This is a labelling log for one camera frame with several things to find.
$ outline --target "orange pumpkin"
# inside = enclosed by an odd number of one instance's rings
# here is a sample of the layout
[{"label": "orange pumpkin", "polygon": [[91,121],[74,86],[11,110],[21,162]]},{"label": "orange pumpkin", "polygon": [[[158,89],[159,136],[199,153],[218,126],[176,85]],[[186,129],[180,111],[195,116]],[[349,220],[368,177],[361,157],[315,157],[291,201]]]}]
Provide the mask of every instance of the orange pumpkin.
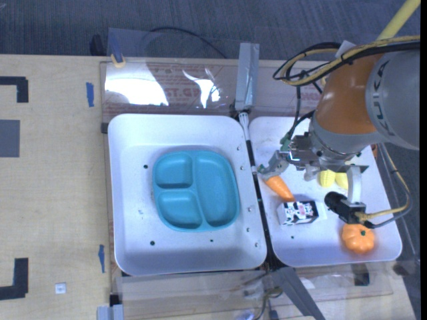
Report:
[{"label": "orange pumpkin", "polygon": [[371,251],[375,244],[374,232],[362,224],[344,224],[341,238],[347,248],[359,254]]}]

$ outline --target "toy carrot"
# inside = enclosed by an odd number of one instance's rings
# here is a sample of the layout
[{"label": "toy carrot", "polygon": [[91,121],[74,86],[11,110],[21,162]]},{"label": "toy carrot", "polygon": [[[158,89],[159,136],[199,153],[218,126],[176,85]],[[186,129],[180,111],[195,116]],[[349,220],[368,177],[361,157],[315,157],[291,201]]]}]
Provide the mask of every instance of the toy carrot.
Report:
[{"label": "toy carrot", "polygon": [[295,201],[294,195],[279,175],[274,175],[273,177],[270,177],[264,181],[266,185],[274,192],[276,192],[282,199],[284,199],[284,201]]}]

